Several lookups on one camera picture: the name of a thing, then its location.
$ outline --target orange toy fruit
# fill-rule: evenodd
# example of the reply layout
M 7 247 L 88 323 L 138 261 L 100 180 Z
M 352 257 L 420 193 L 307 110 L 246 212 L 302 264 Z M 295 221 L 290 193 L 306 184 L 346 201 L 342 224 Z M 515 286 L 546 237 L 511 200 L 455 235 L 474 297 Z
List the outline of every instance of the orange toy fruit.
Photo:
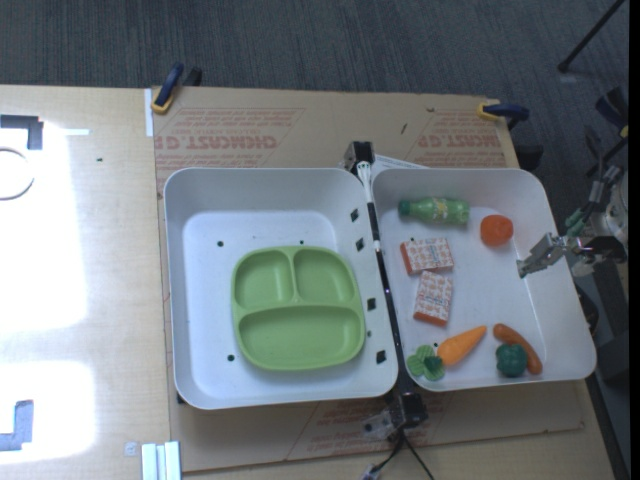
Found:
M 513 222 L 504 215 L 488 215 L 480 223 L 480 238 L 491 247 L 506 244 L 513 236 Z

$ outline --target green divided plate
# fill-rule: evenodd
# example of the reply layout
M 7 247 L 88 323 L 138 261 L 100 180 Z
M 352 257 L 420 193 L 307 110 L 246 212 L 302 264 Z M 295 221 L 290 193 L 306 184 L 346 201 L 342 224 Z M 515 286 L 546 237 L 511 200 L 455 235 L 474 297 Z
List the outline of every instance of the green divided plate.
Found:
M 351 268 L 330 249 L 289 246 L 245 255 L 231 279 L 236 338 L 267 370 L 311 370 L 355 357 L 364 314 Z

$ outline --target green bottle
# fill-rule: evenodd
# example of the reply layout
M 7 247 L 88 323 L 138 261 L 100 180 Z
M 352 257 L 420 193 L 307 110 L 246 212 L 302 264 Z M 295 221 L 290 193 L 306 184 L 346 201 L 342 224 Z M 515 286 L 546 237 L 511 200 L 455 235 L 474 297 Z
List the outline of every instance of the green bottle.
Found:
M 417 217 L 429 223 L 466 224 L 469 220 L 469 203 L 460 199 L 426 197 L 414 202 L 402 200 L 398 211 L 400 215 Z

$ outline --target wooden table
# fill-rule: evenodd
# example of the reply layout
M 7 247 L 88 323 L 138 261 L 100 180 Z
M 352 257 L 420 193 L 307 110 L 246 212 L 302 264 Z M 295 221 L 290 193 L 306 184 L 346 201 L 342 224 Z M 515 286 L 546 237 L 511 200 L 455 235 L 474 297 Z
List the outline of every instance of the wooden table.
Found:
M 39 116 L 46 130 L 43 150 L 28 156 L 33 186 L 0 201 L 0 411 L 17 400 L 35 404 L 32 443 L 0 452 L 0 477 L 141 478 L 141 444 L 171 439 L 144 91 L 2 86 L 0 114 Z M 575 389 L 579 430 L 420 454 L 435 478 L 613 478 L 586 385 Z M 386 455 L 189 477 L 353 479 Z M 407 450 L 383 475 L 424 478 Z

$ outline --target tripod leg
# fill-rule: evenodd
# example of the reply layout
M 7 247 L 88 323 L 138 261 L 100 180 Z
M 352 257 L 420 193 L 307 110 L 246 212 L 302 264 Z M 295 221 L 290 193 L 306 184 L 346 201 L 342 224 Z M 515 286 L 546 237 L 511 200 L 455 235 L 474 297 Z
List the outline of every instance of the tripod leg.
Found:
M 574 50 L 569 54 L 569 56 L 564 59 L 560 64 L 558 64 L 558 71 L 561 73 L 566 73 L 569 69 L 569 64 L 571 61 L 576 58 L 576 56 L 582 51 L 582 49 L 591 41 L 593 36 L 595 36 L 598 31 L 602 28 L 602 26 L 607 22 L 607 20 L 613 15 L 614 12 L 618 10 L 618 7 L 622 5 L 625 0 L 616 0 L 615 3 L 611 6 L 611 8 L 606 12 L 606 14 L 600 18 L 600 21 L 595 24 L 595 26 L 589 31 L 589 33 L 584 37 L 582 41 L 574 48 Z

